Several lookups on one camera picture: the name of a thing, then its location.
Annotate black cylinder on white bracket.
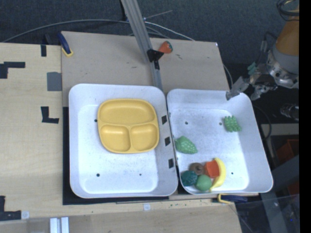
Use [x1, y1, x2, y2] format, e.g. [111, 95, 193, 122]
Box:
[280, 103, 300, 122]

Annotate red strawberry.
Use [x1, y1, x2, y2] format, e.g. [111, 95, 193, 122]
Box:
[158, 40, 174, 54]

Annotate brown doughnut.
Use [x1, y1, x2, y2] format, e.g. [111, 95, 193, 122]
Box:
[189, 162, 206, 176]

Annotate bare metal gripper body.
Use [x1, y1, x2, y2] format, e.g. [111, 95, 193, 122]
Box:
[248, 56, 300, 94]

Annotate green round fruit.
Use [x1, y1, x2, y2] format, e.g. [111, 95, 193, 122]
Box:
[194, 174, 213, 192]

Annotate light green blocky grapes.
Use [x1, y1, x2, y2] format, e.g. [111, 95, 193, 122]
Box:
[224, 115, 242, 133]

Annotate yellow banana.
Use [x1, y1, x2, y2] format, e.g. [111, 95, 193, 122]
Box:
[209, 157, 227, 192]

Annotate brown cardboard board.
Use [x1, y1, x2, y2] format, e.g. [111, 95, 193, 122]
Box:
[60, 31, 259, 201]

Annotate yellow divided plate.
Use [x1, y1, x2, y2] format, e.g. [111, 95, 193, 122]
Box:
[97, 98, 160, 154]

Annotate white plastic tray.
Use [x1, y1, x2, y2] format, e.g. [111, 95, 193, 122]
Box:
[68, 83, 179, 200]
[166, 88, 274, 196]

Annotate green pointed grapes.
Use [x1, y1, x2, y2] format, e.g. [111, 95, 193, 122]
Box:
[174, 135, 198, 155]

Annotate dark green broccoli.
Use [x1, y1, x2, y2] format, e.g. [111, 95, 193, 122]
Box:
[180, 170, 199, 187]

